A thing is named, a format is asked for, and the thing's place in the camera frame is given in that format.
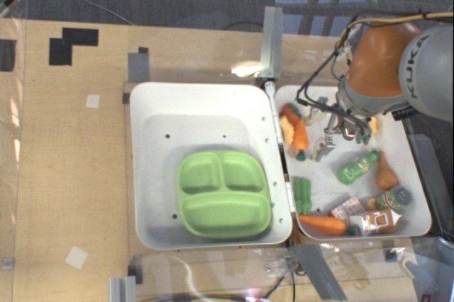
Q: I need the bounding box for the green divided plate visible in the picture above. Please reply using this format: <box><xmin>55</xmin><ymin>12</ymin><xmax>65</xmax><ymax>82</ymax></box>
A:
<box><xmin>177</xmin><ymin>150</ymin><xmax>273</xmax><ymax>240</ymax></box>

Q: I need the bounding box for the red strawberry with green top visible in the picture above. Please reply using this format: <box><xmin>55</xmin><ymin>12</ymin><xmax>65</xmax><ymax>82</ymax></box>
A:
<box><xmin>279</xmin><ymin>102</ymin><xmax>303</xmax><ymax>125</ymax></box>

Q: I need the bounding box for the yellow crinkle chip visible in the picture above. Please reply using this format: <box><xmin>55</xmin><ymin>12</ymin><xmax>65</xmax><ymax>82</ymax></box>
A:
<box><xmin>279</xmin><ymin>116</ymin><xmax>296</xmax><ymax>145</ymax></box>

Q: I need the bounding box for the green plastic bottle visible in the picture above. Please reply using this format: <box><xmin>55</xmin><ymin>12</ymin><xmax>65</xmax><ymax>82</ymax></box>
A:
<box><xmin>336</xmin><ymin>150</ymin><xmax>382</xmax><ymax>186</ymax></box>

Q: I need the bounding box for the orange carrot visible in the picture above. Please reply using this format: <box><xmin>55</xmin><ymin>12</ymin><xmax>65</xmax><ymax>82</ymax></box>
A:
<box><xmin>297</xmin><ymin>214</ymin><xmax>360</xmax><ymax>237</ymax></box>
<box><xmin>292</xmin><ymin>118</ymin><xmax>310</xmax><ymax>162</ymax></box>

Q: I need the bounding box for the brown chicken drumstick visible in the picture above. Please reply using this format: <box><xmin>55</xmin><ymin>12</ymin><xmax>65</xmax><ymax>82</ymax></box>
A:
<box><xmin>375</xmin><ymin>150</ymin><xmax>399</xmax><ymax>191</ymax></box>

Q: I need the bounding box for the green can with grey lid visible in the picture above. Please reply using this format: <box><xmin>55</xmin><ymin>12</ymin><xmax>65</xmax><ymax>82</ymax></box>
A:
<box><xmin>375</xmin><ymin>185</ymin><xmax>413</xmax><ymax>213</ymax></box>

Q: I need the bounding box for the white plastic tray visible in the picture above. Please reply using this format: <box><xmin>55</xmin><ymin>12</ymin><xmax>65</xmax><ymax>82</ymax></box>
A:
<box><xmin>129</xmin><ymin>82</ymin><xmax>294</xmax><ymax>252</ymax></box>
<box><xmin>275</xmin><ymin>84</ymin><xmax>433</xmax><ymax>242</ymax></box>

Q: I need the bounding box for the green asparagus bundle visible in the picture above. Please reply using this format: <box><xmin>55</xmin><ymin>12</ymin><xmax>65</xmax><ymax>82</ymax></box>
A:
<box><xmin>293</xmin><ymin>177</ymin><xmax>314</xmax><ymax>216</ymax></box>

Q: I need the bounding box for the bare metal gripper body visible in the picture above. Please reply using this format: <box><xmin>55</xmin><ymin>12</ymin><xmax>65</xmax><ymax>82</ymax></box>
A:
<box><xmin>323</xmin><ymin>106</ymin><xmax>370</xmax><ymax>146</ymax></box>

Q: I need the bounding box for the brown and white carton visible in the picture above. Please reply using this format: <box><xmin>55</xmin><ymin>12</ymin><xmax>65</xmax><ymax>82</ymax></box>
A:
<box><xmin>348</xmin><ymin>209</ymin><xmax>403</xmax><ymax>237</ymax></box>

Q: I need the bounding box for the red and white patterned packet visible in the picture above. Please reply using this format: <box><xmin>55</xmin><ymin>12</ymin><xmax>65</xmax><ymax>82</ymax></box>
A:
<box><xmin>331</xmin><ymin>196</ymin><xmax>367</xmax><ymax>224</ymax></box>

